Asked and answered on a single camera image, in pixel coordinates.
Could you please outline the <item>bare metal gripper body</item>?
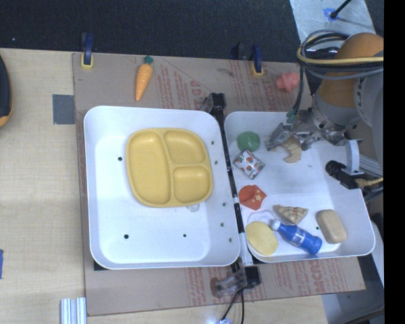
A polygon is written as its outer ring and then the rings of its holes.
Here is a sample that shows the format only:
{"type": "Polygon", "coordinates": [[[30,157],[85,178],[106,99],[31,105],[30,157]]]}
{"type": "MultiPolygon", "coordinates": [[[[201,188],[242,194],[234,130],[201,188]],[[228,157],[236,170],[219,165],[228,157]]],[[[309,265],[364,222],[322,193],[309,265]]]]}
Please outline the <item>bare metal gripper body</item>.
{"type": "Polygon", "coordinates": [[[299,110],[287,114],[291,132],[299,141],[302,136],[314,136],[319,141],[327,141],[333,146],[344,146],[347,143],[345,126],[339,126],[329,120],[317,109],[299,110]]]}

